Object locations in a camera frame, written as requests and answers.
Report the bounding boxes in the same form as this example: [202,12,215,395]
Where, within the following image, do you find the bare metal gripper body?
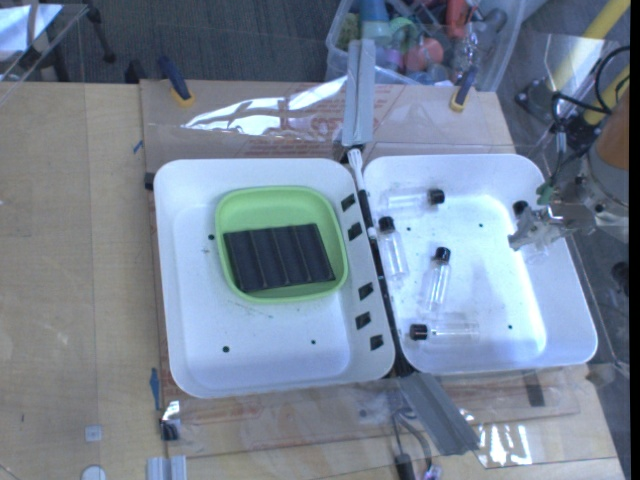
[547,185,630,243]

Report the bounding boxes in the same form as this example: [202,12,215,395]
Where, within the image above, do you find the clear bottle with black cap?
[377,215,410,280]
[511,199,552,265]
[408,319,482,343]
[386,187,447,214]
[421,246,453,315]

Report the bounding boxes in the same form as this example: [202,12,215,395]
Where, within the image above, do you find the white plastic tray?
[360,153,600,376]
[152,157,398,400]

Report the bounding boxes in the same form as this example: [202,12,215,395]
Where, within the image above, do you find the thin black and white rod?
[348,148,407,375]

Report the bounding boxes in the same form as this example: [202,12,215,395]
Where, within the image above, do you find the clear plastic storage bin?
[324,0,531,93]

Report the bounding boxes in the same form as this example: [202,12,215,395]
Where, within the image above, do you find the black ribbed rectangular holder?
[222,222,337,294]

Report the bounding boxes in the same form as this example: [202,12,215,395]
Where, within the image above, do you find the green plate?
[214,185,350,304]

